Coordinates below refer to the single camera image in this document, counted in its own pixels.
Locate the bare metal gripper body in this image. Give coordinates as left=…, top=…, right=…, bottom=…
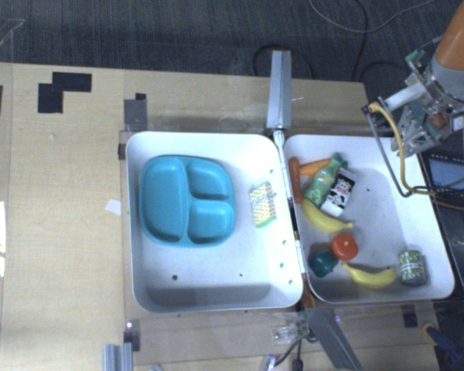
left=398, top=60, right=464, bottom=146

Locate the white plastic tray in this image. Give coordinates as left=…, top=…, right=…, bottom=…
left=284, top=134, right=456, bottom=305
left=124, top=131, right=305, bottom=315

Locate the cow print milk carton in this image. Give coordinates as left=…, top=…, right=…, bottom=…
left=319, top=167, right=357, bottom=218

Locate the green bottle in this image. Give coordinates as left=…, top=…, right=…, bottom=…
left=303, top=152, right=349, bottom=208

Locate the orange carrot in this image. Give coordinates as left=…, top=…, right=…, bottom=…
left=298, top=158, right=332, bottom=177

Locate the yellow banana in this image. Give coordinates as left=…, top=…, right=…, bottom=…
left=301, top=198, right=354, bottom=234
left=340, top=263, right=398, bottom=290

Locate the brown sausage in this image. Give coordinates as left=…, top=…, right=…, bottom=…
left=288, top=156, right=305, bottom=205

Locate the red round tomato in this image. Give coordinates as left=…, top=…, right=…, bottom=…
left=330, top=233, right=360, bottom=262

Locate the thin black and white rod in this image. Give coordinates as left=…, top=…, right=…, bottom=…
left=272, top=128, right=310, bottom=311

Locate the green patterned can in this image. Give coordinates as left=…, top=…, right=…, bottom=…
left=397, top=250, right=426, bottom=287

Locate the yellow and white patterned packet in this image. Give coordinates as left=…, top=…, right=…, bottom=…
left=248, top=182, right=278, bottom=230

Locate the blue divided plate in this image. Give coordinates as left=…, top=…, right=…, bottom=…
left=138, top=155, right=237, bottom=250

